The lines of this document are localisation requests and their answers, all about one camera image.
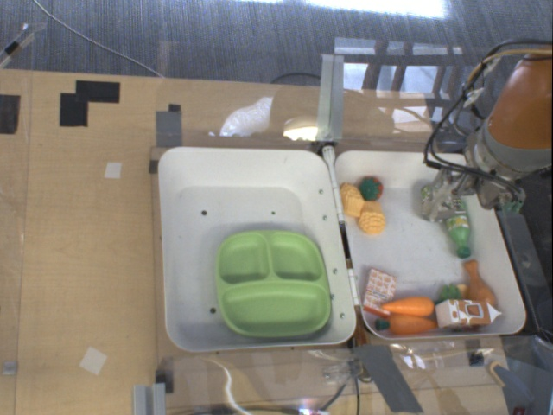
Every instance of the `milk carton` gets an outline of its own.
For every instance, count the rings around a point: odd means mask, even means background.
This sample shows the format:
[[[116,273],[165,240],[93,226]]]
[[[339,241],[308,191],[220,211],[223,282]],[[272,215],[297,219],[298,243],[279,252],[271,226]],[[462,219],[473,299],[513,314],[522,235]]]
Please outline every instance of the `milk carton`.
[[[501,315],[484,301],[446,300],[435,307],[440,328],[471,328],[491,324]]]

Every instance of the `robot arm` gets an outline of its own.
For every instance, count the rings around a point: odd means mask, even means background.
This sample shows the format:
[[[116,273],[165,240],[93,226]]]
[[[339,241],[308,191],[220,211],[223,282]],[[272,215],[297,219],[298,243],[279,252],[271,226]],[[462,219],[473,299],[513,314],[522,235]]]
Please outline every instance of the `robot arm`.
[[[447,162],[434,152],[435,134],[462,101],[474,102],[474,82],[497,56],[531,52],[515,67],[483,125],[467,137],[467,165]],[[482,207],[518,211],[524,191],[518,181],[551,165],[551,49],[514,50],[487,56],[469,77],[463,94],[444,115],[425,149],[424,162],[439,169],[423,193],[423,214],[431,221],[455,213],[463,195],[477,194]]]

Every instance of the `green bottle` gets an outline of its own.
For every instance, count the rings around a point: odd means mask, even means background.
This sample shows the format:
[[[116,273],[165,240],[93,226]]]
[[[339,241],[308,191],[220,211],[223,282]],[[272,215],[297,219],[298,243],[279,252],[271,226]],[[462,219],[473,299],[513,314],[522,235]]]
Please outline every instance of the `green bottle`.
[[[470,248],[468,247],[468,237],[470,236],[470,225],[468,224],[468,215],[465,204],[461,202],[455,215],[446,220],[446,228],[449,237],[457,246],[457,256],[460,259],[470,257]]]
[[[421,189],[421,206],[423,216],[429,220],[430,212],[432,212],[432,187],[427,184]]]

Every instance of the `green plate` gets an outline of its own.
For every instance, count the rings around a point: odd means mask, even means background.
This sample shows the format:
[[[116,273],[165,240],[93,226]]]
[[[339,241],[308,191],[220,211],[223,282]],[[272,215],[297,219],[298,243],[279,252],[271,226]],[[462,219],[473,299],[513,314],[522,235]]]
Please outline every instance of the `green plate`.
[[[299,233],[235,233],[217,253],[217,296],[227,326],[245,336],[311,334],[330,317],[327,271]]]

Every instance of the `toy carrot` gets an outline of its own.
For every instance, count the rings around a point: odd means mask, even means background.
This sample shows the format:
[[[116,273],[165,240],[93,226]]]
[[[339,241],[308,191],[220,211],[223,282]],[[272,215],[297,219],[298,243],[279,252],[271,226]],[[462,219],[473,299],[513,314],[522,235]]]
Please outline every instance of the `toy carrot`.
[[[390,329],[390,332],[394,335],[420,334],[438,327],[436,322],[428,318],[401,314],[391,314],[389,320],[378,319],[376,326],[377,330]]]
[[[429,316],[434,312],[434,302],[428,297],[409,297],[381,305],[382,309],[394,314]]]

